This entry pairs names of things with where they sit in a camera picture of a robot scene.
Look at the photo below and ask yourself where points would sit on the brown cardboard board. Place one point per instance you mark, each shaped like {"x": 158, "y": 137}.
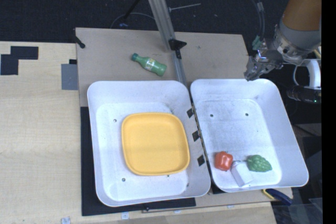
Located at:
{"x": 110, "y": 60}

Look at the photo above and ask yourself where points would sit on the green plastic bottle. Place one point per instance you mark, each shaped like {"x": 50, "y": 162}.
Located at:
{"x": 149, "y": 64}

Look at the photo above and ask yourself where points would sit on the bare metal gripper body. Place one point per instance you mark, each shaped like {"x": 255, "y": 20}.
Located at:
{"x": 273, "y": 56}

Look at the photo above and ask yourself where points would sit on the orange bell pepper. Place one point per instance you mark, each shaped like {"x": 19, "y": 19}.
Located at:
{"x": 223, "y": 161}

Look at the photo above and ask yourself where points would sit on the black cylinder on white bracket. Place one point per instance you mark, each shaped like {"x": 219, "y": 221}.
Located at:
{"x": 313, "y": 73}

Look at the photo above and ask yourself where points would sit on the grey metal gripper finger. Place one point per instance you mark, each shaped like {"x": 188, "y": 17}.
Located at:
{"x": 262, "y": 70}
{"x": 250, "y": 69}

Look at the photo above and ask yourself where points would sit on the white carton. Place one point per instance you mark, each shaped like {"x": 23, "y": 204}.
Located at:
{"x": 241, "y": 174}

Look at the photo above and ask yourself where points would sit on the green grapes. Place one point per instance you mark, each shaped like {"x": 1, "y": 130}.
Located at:
{"x": 258, "y": 164}

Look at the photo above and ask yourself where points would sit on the white plastic tray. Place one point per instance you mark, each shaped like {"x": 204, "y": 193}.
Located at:
{"x": 110, "y": 154}
{"x": 236, "y": 128}

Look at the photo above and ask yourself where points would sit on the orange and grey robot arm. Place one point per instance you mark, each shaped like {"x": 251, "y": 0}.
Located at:
{"x": 302, "y": 8}

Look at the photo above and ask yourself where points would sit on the yellow plate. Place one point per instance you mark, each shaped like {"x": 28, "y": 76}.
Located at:
{"x": 155, "y": 143}

